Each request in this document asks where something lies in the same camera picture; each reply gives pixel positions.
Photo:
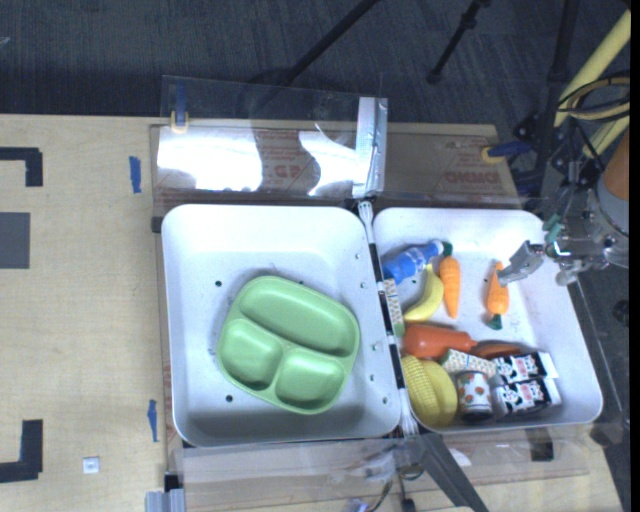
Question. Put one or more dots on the green divided plate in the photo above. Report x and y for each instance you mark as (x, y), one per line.
(295, 320)

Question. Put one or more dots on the orange sausage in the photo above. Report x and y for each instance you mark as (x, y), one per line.
(500, 349)

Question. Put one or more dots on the yellow corn cob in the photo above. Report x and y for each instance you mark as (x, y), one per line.
(430, 392)

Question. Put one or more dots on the orange carrot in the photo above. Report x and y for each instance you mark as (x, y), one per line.
(498, 300)
(451, 287)

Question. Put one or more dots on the white carton with dotted print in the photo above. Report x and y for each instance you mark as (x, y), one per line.
(462, 362)
(395, 310)

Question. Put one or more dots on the white plastic tray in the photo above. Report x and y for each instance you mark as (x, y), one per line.
(545, 320)
(210, 240)

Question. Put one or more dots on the yellow banana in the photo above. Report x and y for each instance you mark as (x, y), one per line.
(431, 300)

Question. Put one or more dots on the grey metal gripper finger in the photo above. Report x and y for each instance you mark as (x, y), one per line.
(568, 273)
(522, 261)

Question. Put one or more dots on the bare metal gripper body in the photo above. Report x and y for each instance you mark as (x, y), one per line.
(582, 235)

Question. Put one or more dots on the white can with flower print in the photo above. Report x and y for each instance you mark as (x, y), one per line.
(474, 395)

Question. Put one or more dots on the white carton with cow print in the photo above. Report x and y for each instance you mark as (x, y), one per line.
(527, 395)
(522, 367)

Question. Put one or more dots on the blue bottle with white label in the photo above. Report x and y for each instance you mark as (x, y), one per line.
(405, 263)

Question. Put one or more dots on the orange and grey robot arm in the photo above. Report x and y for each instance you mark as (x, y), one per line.
(618, 170)

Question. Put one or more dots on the small white square tag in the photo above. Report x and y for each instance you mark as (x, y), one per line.
(91, 464)

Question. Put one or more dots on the orange squeeze bottle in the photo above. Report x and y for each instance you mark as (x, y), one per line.
(430, 341)

